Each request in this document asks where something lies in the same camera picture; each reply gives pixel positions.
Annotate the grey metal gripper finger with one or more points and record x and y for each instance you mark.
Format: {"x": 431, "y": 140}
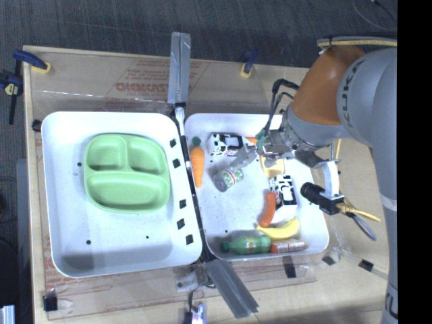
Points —
{"x": 272, "y": 162}
{"x": 243, "y": 156}

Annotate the black cylinder on white bracket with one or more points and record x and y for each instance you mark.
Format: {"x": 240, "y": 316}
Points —
{"x": 319, "y": 194}

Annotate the green divided plate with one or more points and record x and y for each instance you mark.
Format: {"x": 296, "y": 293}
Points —
{"x": 126, "y": 177}

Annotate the orange carrot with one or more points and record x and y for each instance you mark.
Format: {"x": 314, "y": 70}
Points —
{"x": 197, "y": 164}

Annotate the yellow banana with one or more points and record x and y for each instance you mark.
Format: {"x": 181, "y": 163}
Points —
{"x": 281, "y": 232}

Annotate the brown cardboard board red print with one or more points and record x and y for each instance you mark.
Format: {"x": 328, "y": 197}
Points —
{"x": 141, "y": 79}

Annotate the small orange toy food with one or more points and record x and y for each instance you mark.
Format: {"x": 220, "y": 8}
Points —
{"x": 251, "y": 141}

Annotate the green plastic bottle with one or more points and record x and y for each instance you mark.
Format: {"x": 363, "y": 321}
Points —
{"x": 249, "y": 245}

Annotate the orange and white packet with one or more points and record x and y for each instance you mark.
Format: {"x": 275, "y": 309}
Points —
{"x": 288, "y": 246}

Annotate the white plastic tray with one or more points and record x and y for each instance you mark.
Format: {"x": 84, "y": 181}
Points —
{"x": 236, "y": 211}
{"x": 111, "y": 238}

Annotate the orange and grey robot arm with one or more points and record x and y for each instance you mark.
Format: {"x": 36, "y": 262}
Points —
{"x": 368, "y": 89}

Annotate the small can with green peas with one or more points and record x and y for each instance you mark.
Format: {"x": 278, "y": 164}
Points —
{"x": 229, "y": 179}

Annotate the red sausage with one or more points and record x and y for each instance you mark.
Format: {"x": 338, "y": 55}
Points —
{"x": 268, "y": 211}

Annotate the black and white cow-print carton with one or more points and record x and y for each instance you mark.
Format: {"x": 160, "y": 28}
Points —
{"x": 221, "y": 145}
{"x": 286, "y": 191}

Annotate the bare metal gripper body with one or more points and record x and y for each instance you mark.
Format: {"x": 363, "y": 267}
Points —
{"x": 277, "y": 143}

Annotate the yellow cheese wedge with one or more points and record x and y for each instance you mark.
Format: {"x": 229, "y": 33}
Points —
{"x": 272, "y": 172}

